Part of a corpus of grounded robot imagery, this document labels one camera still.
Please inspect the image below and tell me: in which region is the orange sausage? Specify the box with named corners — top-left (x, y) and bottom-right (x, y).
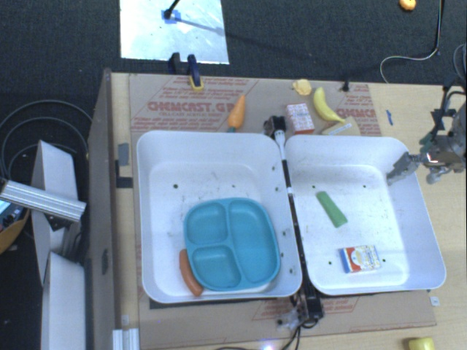
top-left (178, 249), bottom-right (204, 298)

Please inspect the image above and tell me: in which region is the yellow crisp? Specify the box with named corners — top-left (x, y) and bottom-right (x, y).
top-left (292, 79), bottom-right (313, 96)

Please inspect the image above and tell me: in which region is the brown cardboard board red print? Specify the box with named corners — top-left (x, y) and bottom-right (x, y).
top-left (128, 73), bottom-right (438, 350)

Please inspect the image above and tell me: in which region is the green block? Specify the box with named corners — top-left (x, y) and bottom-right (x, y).
top-left (315, 190), bottom-right (348, 228)

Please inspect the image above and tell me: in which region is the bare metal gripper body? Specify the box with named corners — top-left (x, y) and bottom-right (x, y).
top-left (419, 104), bottom-right (467, 174)

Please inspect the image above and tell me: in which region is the orange carrot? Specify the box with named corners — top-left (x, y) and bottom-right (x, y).
top-left (226, 94), bottom-right (247, 133)

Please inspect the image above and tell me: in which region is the white plastic tray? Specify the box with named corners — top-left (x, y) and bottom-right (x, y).
top-left (136, 129), bottom-right (304, 304)
top-left (283, 133), bottom-right (447, 297)

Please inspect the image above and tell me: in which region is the yellow banana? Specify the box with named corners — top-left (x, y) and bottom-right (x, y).
top-left (312, 86), bottom-right (347, 124)

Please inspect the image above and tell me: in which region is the blue divided plate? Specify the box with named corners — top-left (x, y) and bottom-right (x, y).
top-left (182, 197), bottom-right (282, 292)

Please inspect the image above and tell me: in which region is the yellow rounded block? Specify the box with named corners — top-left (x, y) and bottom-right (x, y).
top-left (407, 336), bottom-right (435, 350)

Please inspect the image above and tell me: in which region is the black block with thin wires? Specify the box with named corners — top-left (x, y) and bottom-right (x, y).
top-left (291, 292), bottom-right (325, 324)
top-left (263, 115), bottom-right (287, 136)

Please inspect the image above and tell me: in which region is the blue white and red carton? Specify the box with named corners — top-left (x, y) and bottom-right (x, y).
top-left (338, 245), bottom-right (382, 274)

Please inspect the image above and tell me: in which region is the thin black and white rod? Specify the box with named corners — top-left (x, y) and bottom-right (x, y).
top-left (274, 129), bottom-right (314, 300)

